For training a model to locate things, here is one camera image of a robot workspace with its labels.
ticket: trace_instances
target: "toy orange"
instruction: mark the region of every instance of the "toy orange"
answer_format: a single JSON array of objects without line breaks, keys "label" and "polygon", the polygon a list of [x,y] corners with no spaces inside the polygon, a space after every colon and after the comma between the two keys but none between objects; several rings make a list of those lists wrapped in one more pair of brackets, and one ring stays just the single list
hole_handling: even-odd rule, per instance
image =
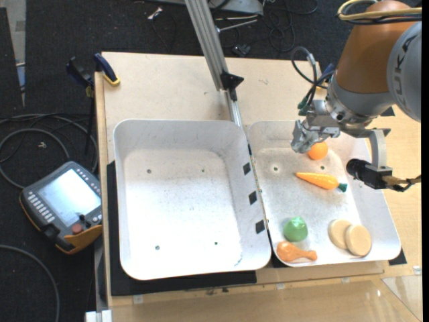
[{"label": "toy orange", "polygon": [[318,142],[312,145],[307,155],[312,160],[321,160],[328,154],[328,145],[325,141]]}]

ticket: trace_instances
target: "black floor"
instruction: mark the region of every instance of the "black floor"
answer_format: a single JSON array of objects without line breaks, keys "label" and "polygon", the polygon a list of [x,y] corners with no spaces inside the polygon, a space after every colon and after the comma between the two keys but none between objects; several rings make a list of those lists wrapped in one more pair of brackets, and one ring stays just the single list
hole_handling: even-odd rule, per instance
[{"label": "black floor", "polygon": [[[249,58],[290,59],[294,46],[304,46],[321,68],[336,62],[351,30],[336,11],[347,0],[276,0],[264,9],[257,23],[221,34],[226,56],[235,56],[236,44],[250,46]],[[400,0],[415,6],[421,0]],[[158,6],[154,22],[147,16]],[[237,13],[218,11],[218,17]],[[217,21],[218,27],[230,25]],[[0,118],[23,114],[60,113],[86,125],[90,100],[84,88],[66,73],[66,63],[76,56],[92,73],[92,56],[100,51],[156,54],[202,54],[184,6],[134,0],[27,0],[25,108],[14,68],[13,51],[4,10],[0,9]],[[17,122],[0,119],[0,144],[4,137],[34,119]],[[61,127],[60,137],[74,160],[92,166],[84,154],[84,134],[52,117],[37,120],[39,127]],[[48,142],[28,135],[14,138],[0,149],[0,166],[22,185],[46,175],[64,161],[58,147],[38,147]],[[15,246],[37,256],[50,270],[60,293],[60,321],[83,321],[95,309],[93,249],[67,256],[49,246],[31,225],[18,203],[20,189],[0,177],[0,244]],[[32,259],[1,250],[0,320],[53,321],[56,313],[52,283]]]}]

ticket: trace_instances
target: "wooden table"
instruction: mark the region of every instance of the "wooden table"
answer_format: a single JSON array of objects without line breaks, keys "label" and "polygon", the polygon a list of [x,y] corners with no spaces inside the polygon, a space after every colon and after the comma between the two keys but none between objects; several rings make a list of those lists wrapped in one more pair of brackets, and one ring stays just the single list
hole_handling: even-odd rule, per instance
[{"label": "wooden table", "polygon": [[[422,267],[420,184],[404,193],[385,191],[407,264],[267,265],[257,270],[257,284],[252,285],[111,296],[106,165],[114,160],[113,128],[129,118],[205,120],[229,119],[229,114],[204,57],[114,52],[103,56],[121,78],[121,84],[112,87],[100,73],[95,75],[106,298],[114,322],[285,321],[286,317],[291,321],[418,321],[411,311],[422,308],[422,277],[415,275]],[[227,58],[227,64],[231,73],[245,78],[237,88],[245,131],[260,120],[299,118],[296,105],[310,84],[290,61]],[[299,66],[311,75],[307,62]],[[393,174],[415,177],[421,170],[421,125],[394,110],[395,117],[380,117],[372,125],[391,128],[386,142],[387,165],[393,167]],[[386,283],[396,283],[403,302]]]}]

